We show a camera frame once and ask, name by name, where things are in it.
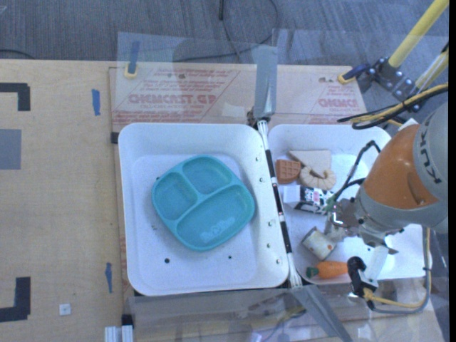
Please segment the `wooden surface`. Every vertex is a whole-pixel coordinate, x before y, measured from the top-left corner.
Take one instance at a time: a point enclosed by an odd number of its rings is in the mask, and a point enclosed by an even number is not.
[[[21,169],[0,170],[0,309],[14,305],[16,278],[31,278],[31,313],[0,323],[2,342],[102,341],[106,326],[121,324],[109,65],[0,64],[0,82],[31,88],[31,111],[0,93],[0,128],[21,130]],[[61,304],[71,315],[59,315]]]

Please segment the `teal plate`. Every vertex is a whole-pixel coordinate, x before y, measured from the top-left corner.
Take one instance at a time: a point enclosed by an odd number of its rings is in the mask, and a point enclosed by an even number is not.
[[[152,203],[176,238],[195,251],[225,243],[255,212],[254,198],[244,183],[209,155],[168,170],[152,187]]]

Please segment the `brown waffle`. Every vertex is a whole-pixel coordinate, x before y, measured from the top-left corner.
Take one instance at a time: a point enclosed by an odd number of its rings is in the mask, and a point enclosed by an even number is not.
[[[279,184],[288,184],[296,180],[301,172],[301,163],[299,161],[277,160],[276,175]]]

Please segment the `orange carrot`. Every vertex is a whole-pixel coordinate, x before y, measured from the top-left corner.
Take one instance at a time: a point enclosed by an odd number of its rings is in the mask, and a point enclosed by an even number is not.
[[[347,263],[338,261],[322,261],[319,262],[315,267],[308,267],[306,270],[306,275],[308,278],[319,275],[322,279],[332,279],[333,277],[347,273]]]

